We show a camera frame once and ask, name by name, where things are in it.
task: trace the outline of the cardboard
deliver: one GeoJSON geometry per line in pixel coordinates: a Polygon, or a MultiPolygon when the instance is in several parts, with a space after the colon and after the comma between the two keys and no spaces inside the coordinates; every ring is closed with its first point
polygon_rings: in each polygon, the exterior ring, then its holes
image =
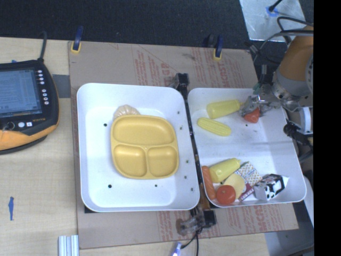
{"type": "MultiPolygon", "coordinates": [[[[116,43],[82,42],[78,54],[70,52],[72,126],[76,175],[77,221],[80,249],[191,239],[176,231],[176,222],[189,219],[189,211],[94,213],[80,196],[76,94],[86,83],[169,86],[176,73],[189,74],[189,90],[196,87],[251,88],[257,76],[246,50],[116,43]]],[[[199,238],[265,233],[297,229],[291,203],[214,209],[217,224],[199,238]]]]}

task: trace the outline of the wooden table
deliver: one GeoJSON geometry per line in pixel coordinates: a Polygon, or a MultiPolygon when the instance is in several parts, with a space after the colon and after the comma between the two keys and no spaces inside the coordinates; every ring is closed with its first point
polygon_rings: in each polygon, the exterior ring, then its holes
{"type": "MultiPolygon", "coordinates": [[[[41,39],[1,38],[0,63],[37,59],[41,39]]],[[[44,60],[52,75],[69,75],[68,41],[48,40],[44,60]]],[[[58,237],[77,235],[71,105],[60,99],[58,128],[34,147],[0,155],[1,255],[58,255],[58,237]],[[14,198],[13,220],[9,201],[14,198]]],[[[80,250],[79,255],[170,255],[174,242],[80,250]]],[[[181,251],[195,255],[196,242],[181,251]]],[[[199,255],[269,255],[264,234],[205,238],[199,255]]]]}

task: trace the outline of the screen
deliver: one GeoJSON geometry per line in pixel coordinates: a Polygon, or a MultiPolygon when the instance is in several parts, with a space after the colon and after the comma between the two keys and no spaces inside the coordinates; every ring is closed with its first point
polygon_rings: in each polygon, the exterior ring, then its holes
{"type": "Polygon", "coordinates": [[[0,71],[0,118],[40,113],[34,69],[0,71]]]}

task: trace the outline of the yellow corn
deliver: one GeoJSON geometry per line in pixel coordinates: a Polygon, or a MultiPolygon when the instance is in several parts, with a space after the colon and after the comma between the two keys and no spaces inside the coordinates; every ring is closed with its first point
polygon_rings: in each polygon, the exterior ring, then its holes
{"type": "Polygon", "coordinates": [[[230,127],[228,127],[226,124],[215,121],[214,119],[201,117],[198,119],[197,124],[201,128],[203,128],[203,129],[205,129],[211,133],[221,135],[223,137],[227,137],[228,135],[231,134],[231,128],[230,127]]]}

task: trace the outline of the white tray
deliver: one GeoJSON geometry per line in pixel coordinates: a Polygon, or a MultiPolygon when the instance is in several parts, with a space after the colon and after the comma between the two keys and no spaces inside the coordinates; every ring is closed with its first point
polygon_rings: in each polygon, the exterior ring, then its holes
{"type": "Polygon", "coordinates": [[[242,202],[236,200],[228,206],[219,204],[216,199],[211,201],[218,207],[299,202],[306,194],[306,185],[293,140],[283,131],[287,122],[282,108],[266,112],[263,117],[259,118],[258,123],[247,122],[238,112],[217,118],[217,121],[227,124],[232,129],[228,137],[220,137],[197,125],[199,117],[208,117],[207,104],[230,99],[245,102],[252,93],[252,89],[196,88],[188,95],[201,166],[210,166],[235,157],[241,162],[250,161],[261,176],[274,173],[289,177],[285,190],[269,201],[258,200],[253,194],[242,202]]]}
{"type": "Polygon", "coordinates": [[[95,212],[189,210],[200,197],[182,95],[169,87],[88,83],[77,92],[80,188],[95,212]],[[168,120],[176,133],[179,167],[168,178],[130,179],[111,158],[110,127],[116,109],[128,104],[142,115],[168,120]]]}

